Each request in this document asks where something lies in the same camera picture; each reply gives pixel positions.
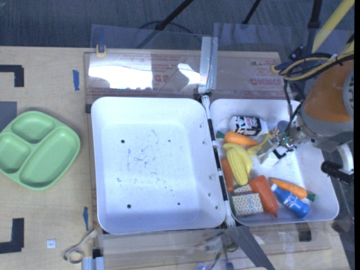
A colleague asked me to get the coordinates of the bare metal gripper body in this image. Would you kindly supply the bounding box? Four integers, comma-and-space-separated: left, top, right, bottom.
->
280, 125, 316, 151

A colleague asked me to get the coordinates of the yellow banana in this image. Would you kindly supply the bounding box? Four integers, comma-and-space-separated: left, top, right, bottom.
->
222, 142, 254, 177
246, 133, 275, 156

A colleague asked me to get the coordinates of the white block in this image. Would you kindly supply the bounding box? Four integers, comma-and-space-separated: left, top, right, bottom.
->
256, 150, 282, 167

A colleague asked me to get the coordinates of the white plastic tray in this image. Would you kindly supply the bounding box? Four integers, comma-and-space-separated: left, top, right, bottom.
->
90, 96, 227, 235
209, 98, 340, 227

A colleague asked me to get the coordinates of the black and white milk carton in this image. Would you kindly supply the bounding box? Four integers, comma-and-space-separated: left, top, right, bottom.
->
228, 115, 269, 137

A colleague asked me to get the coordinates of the orange carrot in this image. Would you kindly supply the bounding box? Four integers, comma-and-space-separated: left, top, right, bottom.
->
269, 177, 317, 203
215, 130, 260, 147

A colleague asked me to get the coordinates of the yellow corn cob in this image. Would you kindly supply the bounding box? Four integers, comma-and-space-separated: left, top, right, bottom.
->
226, 147, 250, 187

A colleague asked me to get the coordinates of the orange sauce bottle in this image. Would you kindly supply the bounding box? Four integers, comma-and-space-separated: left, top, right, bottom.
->
248, 175, 280, 219

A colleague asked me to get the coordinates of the blue bottle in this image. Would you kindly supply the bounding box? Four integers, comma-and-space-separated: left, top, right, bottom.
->
270, 183, 311, 219

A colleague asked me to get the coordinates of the orange sausage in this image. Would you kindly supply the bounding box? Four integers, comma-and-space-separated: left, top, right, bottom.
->
220, 157, 235, 194

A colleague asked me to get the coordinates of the brown cardboard board red print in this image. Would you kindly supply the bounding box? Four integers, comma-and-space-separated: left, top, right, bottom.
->
84, 49, 333, 253

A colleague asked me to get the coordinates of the green divided plate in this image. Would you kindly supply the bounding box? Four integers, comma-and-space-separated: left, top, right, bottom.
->
0, 110, 82, 191

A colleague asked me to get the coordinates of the black cylinder on white bracket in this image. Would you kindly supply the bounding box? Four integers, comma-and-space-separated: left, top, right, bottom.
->
321, 143, 354, 186

